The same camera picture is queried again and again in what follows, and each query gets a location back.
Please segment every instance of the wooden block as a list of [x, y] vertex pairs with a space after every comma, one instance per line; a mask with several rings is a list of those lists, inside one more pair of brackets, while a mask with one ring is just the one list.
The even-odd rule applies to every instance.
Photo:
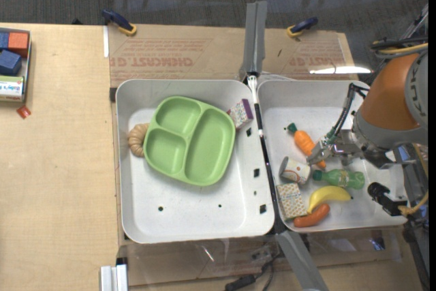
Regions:
[[0, 50], [7, 49], [9, 43], [9, 33], [0, 32]]
[[0, 74], [4, 76], [15, 76], [21, 68], [20, 55], [7, 50], [0, 54]]
[[7, 49], [9, 51], [19, 54], [21, 57], [27, 58], [27, 51], [29, 48], [29, 34], [28, 33], [9, 33], [9, 42]]

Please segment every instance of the white tray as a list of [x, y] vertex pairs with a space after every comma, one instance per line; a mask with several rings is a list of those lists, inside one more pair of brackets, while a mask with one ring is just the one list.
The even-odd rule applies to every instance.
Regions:
[[[290, 123], [295, 123], [298, 129], [305, 130], [314, 142], [320, 139], [336, 123], [341, 114], [343, 102], [347, 95], [350, 81], [301, 81], [301, 80], [267, 80], [258, 87], [258, 98], [262, 111], [266, 145], [270, 157], [275, 184], [287, 183], [279, 176], [281, 162], [285, 156], [302, 163], [306, 162], [303, 153], [294, 144], [292, 135], [286, 130]], [[361, 82], [354, 84], [368, 87]], [[350, 110], [357, 110], [362, 98], [356, 98]], [[351, 129], [352, 117], [349, 115], [343, 129]], [[327, 170], [342, 168], [337, 158], [326, 160]], [[369, 228], [375, 226], [397, 226], [404, 224], [403, 216], [391, 217], [382, 206], [372, 200], [367, 187], [372, 182], [379, 182], [390, 188], [404, 189], [403, 174], [400, 171], [379, 170], [371, 163], [355, 159], [347, 168], [351, 171], [361, 171], [365, 175], [363, 189], [347, 189], [352, 200], [347, 202], [329, 202], [330, 213], [318, 225], [307, 228], [296, 228], [292, 222], [286, 226], [297, 232], [319, 232], [348, 228]], [[317, 188], [327, 185], [325, 182], [315, 182], [311, 176], [304, 185], [299, 185], [303, 201], [308, 206], [309, 196]]]
[[116, 113], [126, 235], [137, 243], [164, 243], [266, 234], [273, 226], [274, 211], [255, 121], [236, 133], [228, 168], [214, 185], [198, 187], [171, 179], [153, 170], [145, 158], [132, 155], [129, 131], [150, 121], [159, 103], [174, 95], [224, 111], [246, 98], [254, 112], [249, 88], [235, 80], [128, 80], [121, 84]]

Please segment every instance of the orange carrot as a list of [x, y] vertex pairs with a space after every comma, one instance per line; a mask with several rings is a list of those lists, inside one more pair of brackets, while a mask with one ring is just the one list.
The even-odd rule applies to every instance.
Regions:
[[[289, 124], [287, 127], [289, 131], [291, 131], [294, 136], [295, 144], [298, 148], [308, 157], [312, 154], [312, 149], [315, 146], [314, 141], [312, 141], [311, 137], [308, 135], [306, 131], [298, 130], [294, 123]], [[326, 168], [326, 162], [321, 160], [316, 163], [320, 168]]]

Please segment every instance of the toy bottle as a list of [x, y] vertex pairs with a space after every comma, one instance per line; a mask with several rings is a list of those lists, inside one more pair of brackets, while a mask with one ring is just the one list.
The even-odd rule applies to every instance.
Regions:
[[312, 178], [315, 181], [326, 181], [331, 185], [337, 185], [342, 188], [362, 189], [365, 184], [363, 172], [352, 172], [344, 169], [334, 169], [328, 172], [315, 170], [313, 171]]

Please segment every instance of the green plate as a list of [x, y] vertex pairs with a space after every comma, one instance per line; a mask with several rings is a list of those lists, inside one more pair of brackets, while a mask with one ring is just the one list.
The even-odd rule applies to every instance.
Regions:
[[158, 105], [144, 140], [145, 159], [162, 174], [192, 185], [212, 185], [232, 156], [235, 126], [224, 111], [182, 96]]

